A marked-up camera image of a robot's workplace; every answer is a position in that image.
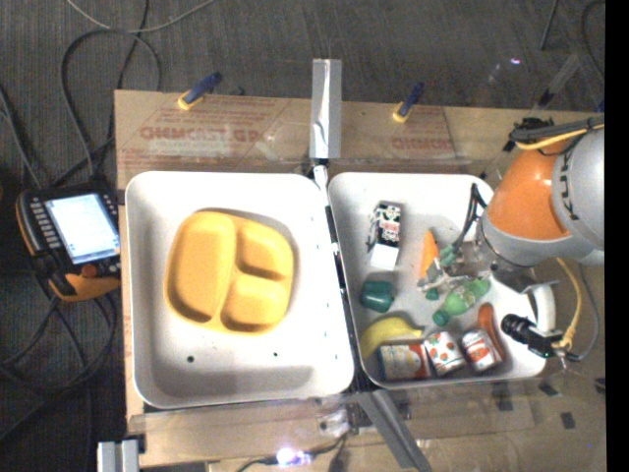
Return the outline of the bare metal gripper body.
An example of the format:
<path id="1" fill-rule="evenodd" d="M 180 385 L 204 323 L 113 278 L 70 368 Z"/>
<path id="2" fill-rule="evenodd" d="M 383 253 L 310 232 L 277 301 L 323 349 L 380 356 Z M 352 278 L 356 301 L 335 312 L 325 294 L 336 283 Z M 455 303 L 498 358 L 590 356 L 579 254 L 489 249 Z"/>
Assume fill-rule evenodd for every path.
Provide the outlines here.
<path id="1" fill-rule="evenodd" d="M 492 272 L 494 253 L 485 240 L 464 241 L 452 247 L 450 274 L 457 277 L 486 277 Z"/>

